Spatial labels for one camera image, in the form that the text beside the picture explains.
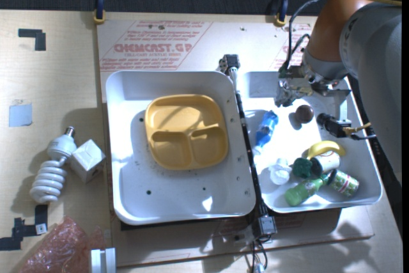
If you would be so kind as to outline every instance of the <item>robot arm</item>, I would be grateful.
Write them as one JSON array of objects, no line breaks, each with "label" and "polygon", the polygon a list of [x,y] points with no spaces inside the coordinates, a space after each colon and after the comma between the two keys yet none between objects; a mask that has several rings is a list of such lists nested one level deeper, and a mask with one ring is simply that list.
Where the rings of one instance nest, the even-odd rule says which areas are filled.
[{"label": "robot arm", "polygon": [[318,15],[302,65],[279,81],[277,106],[332,89],[346,74],[359,82],[365,112],[401,183],[401,4],[328,0]]}]

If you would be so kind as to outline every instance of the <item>white box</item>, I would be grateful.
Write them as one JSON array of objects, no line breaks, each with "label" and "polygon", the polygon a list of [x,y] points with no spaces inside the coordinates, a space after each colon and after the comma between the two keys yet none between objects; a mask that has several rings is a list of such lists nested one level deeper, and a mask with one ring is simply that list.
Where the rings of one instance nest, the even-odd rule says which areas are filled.
[{"label": "white box", "polygon": [[72,153],[70,167],[84,183],[87,183],[102,171],[104,159],[105,154],[90,139]]}]

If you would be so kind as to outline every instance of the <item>blue bottle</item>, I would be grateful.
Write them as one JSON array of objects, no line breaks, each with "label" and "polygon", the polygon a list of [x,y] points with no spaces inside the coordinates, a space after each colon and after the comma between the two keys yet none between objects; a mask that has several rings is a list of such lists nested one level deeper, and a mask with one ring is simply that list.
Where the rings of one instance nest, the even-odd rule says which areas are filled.
[{"label": "blue bottle", "polygon": [[263,146],[271,140],[274,128],[279,122],[279,117],[273,112],[268,111],[264,114],[257,132],[256,132],[256,146],[253,149],[254,155],[260,155]]}]

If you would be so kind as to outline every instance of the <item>banana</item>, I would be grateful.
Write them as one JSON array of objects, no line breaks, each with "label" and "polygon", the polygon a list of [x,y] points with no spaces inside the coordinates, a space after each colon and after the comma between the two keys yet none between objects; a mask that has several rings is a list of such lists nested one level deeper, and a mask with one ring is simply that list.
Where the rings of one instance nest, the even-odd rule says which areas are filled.
[{"label": "banana", "polygon": [[311,159],[315,156],[321,155],[326,152],[336,152],[340,156],[345,155],[345,149],[337,144],[335,141],[324,140],[314,143],[309,149],[307,154],[307,159]]}]

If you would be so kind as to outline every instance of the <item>wooden table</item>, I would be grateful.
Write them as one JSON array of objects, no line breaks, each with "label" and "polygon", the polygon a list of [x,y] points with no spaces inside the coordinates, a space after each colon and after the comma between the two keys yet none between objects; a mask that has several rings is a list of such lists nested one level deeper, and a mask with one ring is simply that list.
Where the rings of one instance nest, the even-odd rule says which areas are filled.
[{"label": "wooden table", "polygon": [[[266,22],[264,16],[108,13],[108,19]],[[35,51],[33,38],[19,29],[42,29],[47,50]],[[9,127],[10,106],[31,104],[32,123]],[[75,140],[88,139],[108,152],[100,96],[96,27],[90,12],[0,11],[0,237],[10,237],[14,218],[34,224],[36,203],[29,196],[48,143],[68,126]],[[72,217],[86,233],[98,225],[112,245],[106,174],[84,184],[68,171],[63,193],[48,209],[49,228]],[[367,206],[375,236],[338,244],[318,244],[269,251],[267,272],[402,272],[403,243],[386,194]],[[41,243],[26,237],[21,250],[0,252],[2,272],[18,272]],[[202,260],[120,268],[118,272],[246,272],[251,256],[209,256]]]}]

